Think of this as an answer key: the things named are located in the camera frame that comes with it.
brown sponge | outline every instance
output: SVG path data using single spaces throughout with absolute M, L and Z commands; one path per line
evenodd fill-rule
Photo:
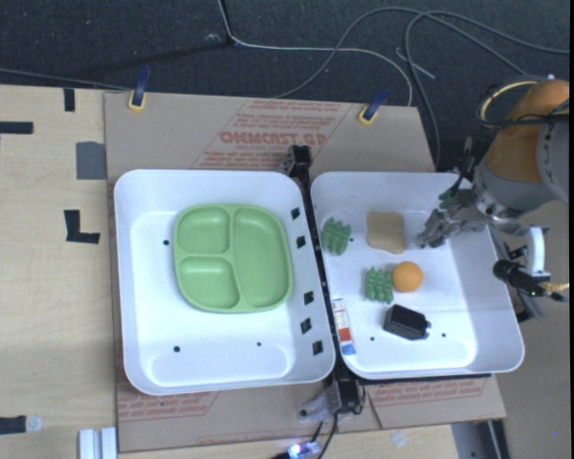
M 399 212 L 370 211 L 366 218 L 367 243 L 370 247 L 391 253 L 406 249 L 404 216 Z

yellow clip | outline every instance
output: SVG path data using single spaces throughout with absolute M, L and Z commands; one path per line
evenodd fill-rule
M 378 112 L 375 112 L 374 114 L 372 114 L 372 117 L 370 119 L 366 119 L 364 117 L 365 111 L 368 109 L 368 107 L 364 107 L 362 109 L 362 112 L 360 112 L 360 115 L 357 117 L 357 122 L 359 124 L 361 124 L 362 126 L 369 126 L 372 122 L 374 122 L 374 120 L 376 119 L 376 117 L 379 115 Z
M 143 94 L 143 99 L 141 100 L 141 104 L 137 105 L 134 103 L 134 90 L 130 92 L 130 98 L 127 100 L 127 107 L 129 110 L 134 112 L 141 112 L 144 109 L 144 105 L 146 104 L 146 94 Z

beige table surface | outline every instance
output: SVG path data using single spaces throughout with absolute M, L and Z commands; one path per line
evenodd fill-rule
M 38 415 L 37 432 L 0 436 L 0 458 L 77 457 L 77 432 L 115 426 L 106 182 L 78 180 L 76 144 L 103 143 L 102 91 L 0 85 L 0 120 L 32 135 L 0 143 L 0 417 Z M 67 243 L 65 209 L 97 245 Z M 451 426 L 339 434 L 326 457 L 457 457 Z M 270 458 L 289 441 L 120 454 Z

robotic arm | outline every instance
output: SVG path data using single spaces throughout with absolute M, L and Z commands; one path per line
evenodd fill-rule
M 506 120 L 492 123 L 485 114 L 491 101 L 512 88 L 530 88 L 514 105 Z M 474 159 L 466 145 L 466 159 L 457 182 L 440 195 L 435 209 L 418 235 L 421 248 L 438 247 L 462 231 L 492 230 L 524 236 L 527 263 L 499 260 L 494 273 L 529 295 L 550 295 L 562 300 L 546 284 L 543 269 L 544 228 L 523 226 L 522 214 L 559 199 L 569 203 L 569 83 L 559 79 L 520 78 L 495 89 L 477 110 L 486 125 L 499 129 L 487 154 L 475 168 L 472 188 L 460 188 L 472 173 Z

white tray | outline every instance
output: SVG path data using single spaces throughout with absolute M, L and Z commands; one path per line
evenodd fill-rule
M 165 240 L 182 210 L 208 203 L 259 206 L 282 222 L 294 273 L 284 304 L 235 315 L 186 302 Z M 334 344 L 292 179 L 275 172 L 134 170 L 117 181 L 115 213 L 124 366 L 143 393 L 317 382 L 331 372 Z M 302 236 L 306 243 L 298 247 Z
M 334 217 L 352 228 L 342 255 L 323 251 L 332 299 L 343 298 L 356 353 L 343 355 L 358 376 L 371 380 L 507 372 L 523 358 L 523 343 L 506 286 L 493 275 L 496 252 L 487 229 L 460 233 L 441 247 L 420 249 L 416 235 L 451 173 L 328 172 L 312 185 L 317 224 Z M 405 218 L 407 249 L 393 254 L 366 242 L 367 213 L 397 211 Z M 394 302 L 422 313 L 426 339 L 408 340 L 383 329 L 388 305 L 364 296 L 364 275 L 410 260 L 423 270 L 414 293 Z

